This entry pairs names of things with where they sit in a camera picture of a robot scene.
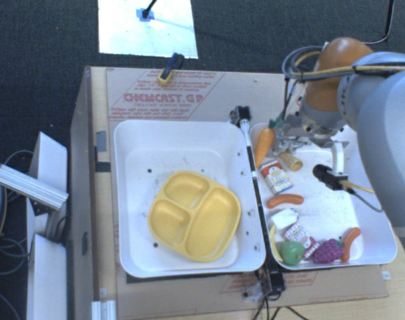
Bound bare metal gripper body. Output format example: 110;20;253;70
276;113;344;149

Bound orange carrot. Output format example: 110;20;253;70
254;127;277;170

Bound tan ice cream cone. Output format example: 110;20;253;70
278;151;304;173

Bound red and white carton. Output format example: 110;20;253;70
259;160;294;196

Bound thin black and white rod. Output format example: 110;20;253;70
240;119;277;273

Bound orange sausage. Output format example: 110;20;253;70
340;227;362;263
266;193;305;210

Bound small white carton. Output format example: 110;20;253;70
270;207;300;231

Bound white plastic tray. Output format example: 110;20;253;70
113;119;268;279
249;121;399;271

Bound red and white packet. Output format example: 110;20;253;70
282;221;321;260

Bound yellow banana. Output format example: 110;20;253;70
268;225;284;263

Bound yellow divided plate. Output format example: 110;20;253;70
147;170;243;264

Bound green pepper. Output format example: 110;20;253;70
278;241;306;267

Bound purple grapes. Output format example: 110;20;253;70
312;238;346;265

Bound brown cardboard board red print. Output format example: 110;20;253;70
105;67;390;320

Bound black cylinder on white bracket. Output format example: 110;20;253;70
312;141;350;191

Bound black block with thin wires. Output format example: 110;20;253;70
262;267;287;295
230;105;254;125

